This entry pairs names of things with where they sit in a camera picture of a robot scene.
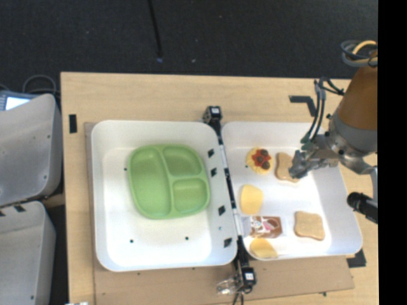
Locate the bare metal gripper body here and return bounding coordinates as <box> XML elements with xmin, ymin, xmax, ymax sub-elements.
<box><xmin>305</xmin><ymin>133</ymin><xmax>350</xmax><ymax>172</ymax></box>

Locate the beige toy bread slice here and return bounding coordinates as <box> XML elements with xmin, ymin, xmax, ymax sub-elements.
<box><xmin>274</xmin><ymin>152</ymin><xmax>301</xmax><ymax>184</ymax></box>
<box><xmin>293</xmin><ymin>210</ymin><xmax>326</xmax><ymax>241</ymax></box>

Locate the white plastic tray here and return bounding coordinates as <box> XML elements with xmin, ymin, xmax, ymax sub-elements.
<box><xmin>221</xmin><ymin>121</ymin><xmax>364</xmax><ymax>262</ymax></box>
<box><xmin>91</xmin><ymin>119</ymin><xmax>239</xmax><ymax>273</ymax></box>

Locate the yellow toy pizza with toppings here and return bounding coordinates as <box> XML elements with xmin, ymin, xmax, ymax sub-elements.
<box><xmin>245</xmin><ymin>147</ymin><xmax>273</xmax><ymax>175</ymax></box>

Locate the yellow toy cheese slice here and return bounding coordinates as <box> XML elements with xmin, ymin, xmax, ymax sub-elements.
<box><xmin>249</xmin><ymin>237</ymin><xmax>279</xmax><ymax>261</ymax></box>
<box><xmin>239</xmin><ymin>184</ymin><xmax>265</xmax><ymax>216</ymax></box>

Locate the brown and white packet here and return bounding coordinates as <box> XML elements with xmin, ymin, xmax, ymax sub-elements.
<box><xmin>242</xmin><ymin>215</ymin><xmax>284</xmax><ymax>239</ymax></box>

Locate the thin black and white rod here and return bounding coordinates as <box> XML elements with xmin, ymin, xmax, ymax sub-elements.
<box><xmin>213</xmin><ymin>121</ymin><xmax>249</xmax><ymax>268</ymax></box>

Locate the green divided plate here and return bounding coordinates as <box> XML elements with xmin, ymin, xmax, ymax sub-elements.
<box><xmin>127</xmin><ymin>144</ymin><xmax>212</xmax><ymax>220</ymax></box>

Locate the black cylinder on white bracket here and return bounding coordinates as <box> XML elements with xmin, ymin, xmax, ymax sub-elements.
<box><xmin>340</xmin><ymin>152</ymin><xmax>378</xmax><ymax>224</ymax></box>

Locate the black block with thin wires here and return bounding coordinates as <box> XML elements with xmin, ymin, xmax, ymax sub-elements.
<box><xmin>235</xmin><ymin>266</ymin><xmax>258</xmax><ymax>290</ymax></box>
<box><xmin>202</xmin><ymin>105</ymin><xmax>224</xmax><ymax>124</ymax></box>

